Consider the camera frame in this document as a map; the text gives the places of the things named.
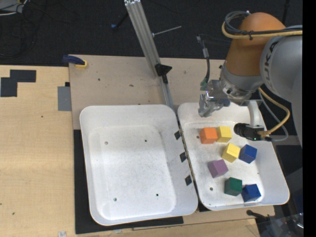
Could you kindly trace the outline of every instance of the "empty white tray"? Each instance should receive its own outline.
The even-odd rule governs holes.
[[[89,106],[80,114],[88,196],[100,225],[193,213],[198,198],[166,105]]]
[[[178,117],[188,149],[188,155],[196,180],[201,203],[210,210],[224,210],[245,206],[284,204],[289,199],[289,189],[279,165],[271,142],[251,141],[234,133],[236,123],[250,123],[247,107],[231,103],[207,118],[198,115],[198,103],[185,103],[178,109]],[[260,115],[261,125],[265,124]],[[199,132],[204,127],[229,126],[232,131],[230,143],[242,148],[249,144],[257,148],[255,161],[248,164],[240,159],[225,163],[228,172],[213,178],[207,167],[208,162],[222,159],[221,155],[227,143],[215,142],[202,144]],[[244,202],[241,195],[232,196],[224,193],[225,180],[234,177],[242,184],[257,184],[261,197],[256,201]]]

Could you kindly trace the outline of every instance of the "block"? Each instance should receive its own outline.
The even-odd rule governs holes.
[[[244,145],[239,153],[239,159],[246,162],[246,163],[252,163],[257,156],[257,149],[246,144]]]
[[[210,162],[208,164],[208,169],[213,178],[222,176],[228,172],[228,168],[223,159]]]
[[[205,127],[199,133],[202,144],[213,144],[217,139],[215,127]]]
[[[229,162],[233,162],[239,157],[239,153],[240,153],[240,147],[237,147],[236,145],[232,143],[228,143],[226,147],[224,148],[224,151],[222,153],[222,158]]]
[[[256,184],[250,184],[242,188],[241,196],[244,202],[250,202],[261,197],[261,193]]]
[[[224,193],[232,196],[238,196],[242,192],[242,180],[230,177],[225,181]]]
[[[229,126],[219,126],[216,128],[216,132],[218,137],[217,142],[227,143],[233,137]]]

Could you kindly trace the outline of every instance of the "wooden table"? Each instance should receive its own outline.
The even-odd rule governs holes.
[[[181,71],[173,72],[177,78],[181,73],[193,73],[183,59],[162,61],[181,63]],[[9,77],[12,69],[36,70],[37,79],[35,83],[19,82],[17,97],[0,97],[0,236],[58,237],[63,236],[62,231],[67,237],[258,235],[255,219],[246,215],[247,208],[197,210],[184,216],[181,226],[76,235],[73,115],[58,111],[57,96],[57,87],[70,81],[69,68],[5,65],[0,66],[0,77]],[[172,84],[173,75],[169,78],[171,92],[176,84],[176,80]],[[264,216],[274,215],[272,205],[252,209]]]

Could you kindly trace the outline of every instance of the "green cube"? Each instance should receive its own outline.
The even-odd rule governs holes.
[[[225,194],[238,196],[242,192],[242,180],[230,177],[225,181]]]

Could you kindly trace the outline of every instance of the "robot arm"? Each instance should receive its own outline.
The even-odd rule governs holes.
[[[239,28],[231,27],[230,21],[241,16],[245,19]],[[237,11],[226,16],[222,30],[233,40],[220,80],[208,82],[200,96],[199,115],[207,117],[230,102],[244,105],[265,84],[292,104],[302,145],[302,26],[286,28],[269,14]]]

